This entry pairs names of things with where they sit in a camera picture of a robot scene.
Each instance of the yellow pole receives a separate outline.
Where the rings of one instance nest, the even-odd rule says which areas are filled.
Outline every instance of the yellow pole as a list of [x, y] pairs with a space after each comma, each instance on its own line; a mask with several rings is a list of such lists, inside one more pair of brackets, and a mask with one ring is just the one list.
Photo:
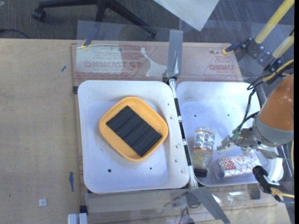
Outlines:
[[279, 21], [283, 18], [283, 16], [287, 13], [287, 11], [293, 6], [295, 0], [284, 0], [277, 11], [273, 14], [264, 28], [260, 31], [260, 33], [256, 36], [255, 41], [257, 44], [261, 44], [269, 33], [275, 28], [275, 26], [279, 23]]
[[294, 44], [295, 32], [288, 36], [277, 49], [272, 53], [275, 59], [280, 58]]

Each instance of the wooden table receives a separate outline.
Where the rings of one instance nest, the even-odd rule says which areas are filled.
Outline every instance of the wooden table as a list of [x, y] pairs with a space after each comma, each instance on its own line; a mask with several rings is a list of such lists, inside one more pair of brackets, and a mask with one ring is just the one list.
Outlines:
[[[71, 69], [73, 43], [0, 39], [2, 224], [64, 224], [68, 214], [79, 213], [78, 140]], [[233, 188], [211, 189], [222, 200], [226, 200], [229, 191]], [[232, 223], [241, 219], [290, 223], [285, 206], [262, 193], [264, 196], [257, 202], [236, 199], [234, 205], [238, 209], [234, 210], [228, 208], [231, 203], [228, 200], [223, 209]], [[39, 206], [39, 200], [43, 199], [46, 206]]]

